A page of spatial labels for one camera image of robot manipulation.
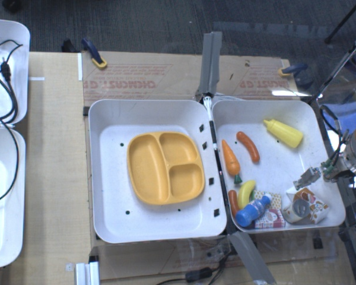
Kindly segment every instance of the yellow clamp pad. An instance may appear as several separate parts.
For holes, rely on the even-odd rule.
[[[98,63],[94,58],[92,58],[92,61],[93,61],[94,65],[96,65],[100,69],[104,69],[107,66],[107,61],[105,61],[103,57],[101,57],[101,60],[103,62],[102,63]]]
[[[284,73],[282,73],[282,70],[283,70],[283,68],[278,69],[278,75],[279,76],[281,76],[281,77],[289,77],[289,76],[291,76],[292,73],[284,74]]]

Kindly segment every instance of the chair wheel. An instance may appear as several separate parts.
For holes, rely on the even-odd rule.
[[[17,12],[21,8],[21,0],[2,0],[2,6],[10,12]]]

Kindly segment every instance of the tin can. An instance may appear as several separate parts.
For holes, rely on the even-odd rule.
[[[289,206],[284,208],[282,215],[289,223],[296,223],[310,214],[310,206],[304,199],[296,199]]]

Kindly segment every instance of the gray floor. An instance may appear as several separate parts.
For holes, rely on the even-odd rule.
[[[31,50],[77,49],[88,37],[98,50],[201,54],[203,34],[223,32],[222,55],[276,56],[306,63],[321,85],[356,40],[356,12],[326,45],[324,38],[356,0],[21,0],[0,19],[25,24]]]

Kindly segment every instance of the blue plastic bottle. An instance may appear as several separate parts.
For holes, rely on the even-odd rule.
[[[241,227],[249,226],[265,212],[266,206],[271,203],[271,199],[272,197],[266,194],[261,199],[253,200],[244,209],[236,213],[236,221]]]

